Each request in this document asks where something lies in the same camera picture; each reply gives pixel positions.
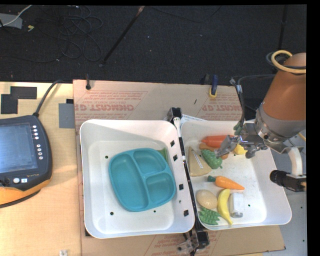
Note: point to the orange carrot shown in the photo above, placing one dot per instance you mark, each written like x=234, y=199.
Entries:
x=227, y=183
x=214, y=140

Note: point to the white small carton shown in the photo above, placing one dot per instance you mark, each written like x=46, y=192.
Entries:
x=236, y=203

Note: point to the beige toy bread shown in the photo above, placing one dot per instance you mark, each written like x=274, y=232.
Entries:
x=206, y=199

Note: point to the white printed paper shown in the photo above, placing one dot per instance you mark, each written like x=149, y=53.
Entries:
x=192, y=118

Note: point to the brown cardboard board red print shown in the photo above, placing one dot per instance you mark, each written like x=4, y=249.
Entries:
x=140, y=105

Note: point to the thin black and white rod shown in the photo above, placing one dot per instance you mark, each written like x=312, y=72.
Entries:
x=187, y=165

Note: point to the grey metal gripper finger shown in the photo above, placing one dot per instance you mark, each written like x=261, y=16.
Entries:
x=227, y=145
x=252, y=151

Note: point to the teal divided plate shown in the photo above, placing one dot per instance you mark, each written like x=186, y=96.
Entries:
x=140, y=180

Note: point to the black cylinder on white bracket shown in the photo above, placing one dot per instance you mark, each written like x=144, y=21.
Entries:
x=287, y=179

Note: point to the white plastic tray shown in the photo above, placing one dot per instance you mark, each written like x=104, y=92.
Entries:
x=260, y=180
x=100, y=190

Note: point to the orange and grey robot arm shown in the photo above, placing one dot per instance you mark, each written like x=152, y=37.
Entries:
x=285, y=95

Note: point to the green pea pods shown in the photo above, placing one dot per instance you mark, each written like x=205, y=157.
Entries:
x=208, y=217

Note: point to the yellow banana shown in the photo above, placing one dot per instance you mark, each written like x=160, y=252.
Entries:
x=223, y=205

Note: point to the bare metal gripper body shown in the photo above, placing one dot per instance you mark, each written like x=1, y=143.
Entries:
x=251, y=136

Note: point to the yellow toy lemon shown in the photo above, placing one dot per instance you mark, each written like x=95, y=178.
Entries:
x=239, y=150

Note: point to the green grapes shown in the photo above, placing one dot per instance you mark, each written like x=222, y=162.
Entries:
x=211, y=160

